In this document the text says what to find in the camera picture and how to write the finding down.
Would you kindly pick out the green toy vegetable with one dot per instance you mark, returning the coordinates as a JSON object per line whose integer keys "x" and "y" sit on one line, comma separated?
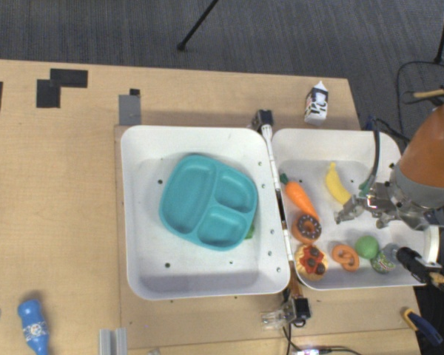
{"x": 249, "y": 233}

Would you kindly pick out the small green can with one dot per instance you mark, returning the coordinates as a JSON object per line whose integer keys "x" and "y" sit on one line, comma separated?
{"x": 383, "y": 263}

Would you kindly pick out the blue plastic bottle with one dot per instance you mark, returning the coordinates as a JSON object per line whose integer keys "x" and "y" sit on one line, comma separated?
{"x": 33, "y": 324}

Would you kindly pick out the chocolate sprinkled doughnut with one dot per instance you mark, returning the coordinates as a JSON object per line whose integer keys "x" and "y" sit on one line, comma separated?
{"x": 299, "y": 228}

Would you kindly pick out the white plastic tray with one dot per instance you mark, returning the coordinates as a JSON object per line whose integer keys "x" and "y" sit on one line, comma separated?
{"x": 318, "y": 150}
{"x": 144, "y": 205}

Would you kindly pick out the black cylinder on white bracket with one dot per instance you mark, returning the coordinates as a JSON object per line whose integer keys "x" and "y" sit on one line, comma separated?
{"x": 410, "y": 259}

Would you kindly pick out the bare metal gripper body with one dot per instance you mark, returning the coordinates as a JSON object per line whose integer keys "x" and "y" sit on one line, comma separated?
{"x": 388, "y": 200}

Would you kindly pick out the teal divided plate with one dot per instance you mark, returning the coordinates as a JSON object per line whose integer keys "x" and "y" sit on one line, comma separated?
{"x": 203, "y": 198}

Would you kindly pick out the toy pizza slice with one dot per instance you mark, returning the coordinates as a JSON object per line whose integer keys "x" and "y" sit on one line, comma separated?
{"x": 311, "y": 263}

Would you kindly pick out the yellow banana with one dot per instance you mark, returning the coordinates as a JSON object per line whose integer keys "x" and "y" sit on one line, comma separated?
{"x": 336, "y": 187}

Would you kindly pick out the green toy ball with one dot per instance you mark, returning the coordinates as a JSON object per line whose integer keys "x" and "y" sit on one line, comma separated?
{"x": 366, "y": 246}

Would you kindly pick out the black and white milk carton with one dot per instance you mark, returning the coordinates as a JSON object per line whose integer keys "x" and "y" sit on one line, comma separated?
{"x": 316, "y": 104}

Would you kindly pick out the orange toy pretzel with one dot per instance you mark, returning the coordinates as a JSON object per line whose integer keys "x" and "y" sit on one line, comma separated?
{"x": 349, "y": 263}

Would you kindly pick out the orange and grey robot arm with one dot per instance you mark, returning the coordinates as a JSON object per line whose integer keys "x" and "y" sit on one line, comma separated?
{"x": 429, "y": 150}

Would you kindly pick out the orange toy carrot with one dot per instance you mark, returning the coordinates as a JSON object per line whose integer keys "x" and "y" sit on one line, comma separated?
{"x": 299, "y": 196}

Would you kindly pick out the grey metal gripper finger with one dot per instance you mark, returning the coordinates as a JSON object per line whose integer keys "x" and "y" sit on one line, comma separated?
{"x": 349, "y": 209}
{"x": 385, "y": 219}

